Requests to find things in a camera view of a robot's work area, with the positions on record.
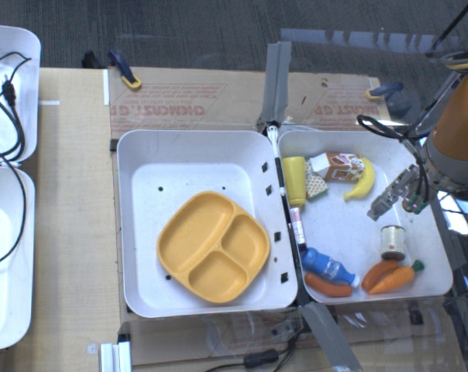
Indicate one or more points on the blue bottle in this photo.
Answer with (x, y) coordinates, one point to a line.
(315, 262)

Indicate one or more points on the white plastic tray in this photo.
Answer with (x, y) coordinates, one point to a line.
(346, 238)
(149, 215)
(25, 122)
(9, 285)

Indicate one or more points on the orange and white carton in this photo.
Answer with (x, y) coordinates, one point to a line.
(342, 167)

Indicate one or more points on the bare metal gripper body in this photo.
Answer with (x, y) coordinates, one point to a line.
(404, 182)

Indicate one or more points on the yellow bottle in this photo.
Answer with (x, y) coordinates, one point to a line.
(294, 180)

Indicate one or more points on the brown cardboard board, red print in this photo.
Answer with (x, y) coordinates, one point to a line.
(187, 78)

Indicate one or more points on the small white can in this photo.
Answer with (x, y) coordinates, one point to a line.
(393, 242)

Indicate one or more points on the orange carrot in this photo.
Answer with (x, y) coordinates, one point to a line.
(393, 279)

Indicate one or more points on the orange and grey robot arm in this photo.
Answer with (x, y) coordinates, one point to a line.
(453, 130)

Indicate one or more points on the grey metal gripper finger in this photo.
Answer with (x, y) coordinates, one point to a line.
(389, 200)
(375, 211)

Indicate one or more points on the yellow divided plate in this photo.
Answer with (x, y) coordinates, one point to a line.
(197, 227)

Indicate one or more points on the orange sausage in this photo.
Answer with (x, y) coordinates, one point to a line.
(375, 273)
(327, 288)

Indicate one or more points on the small pink-labelled bottle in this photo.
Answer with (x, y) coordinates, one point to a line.
(297, 227)

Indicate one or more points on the yellow banana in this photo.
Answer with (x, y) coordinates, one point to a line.
(367, 184)

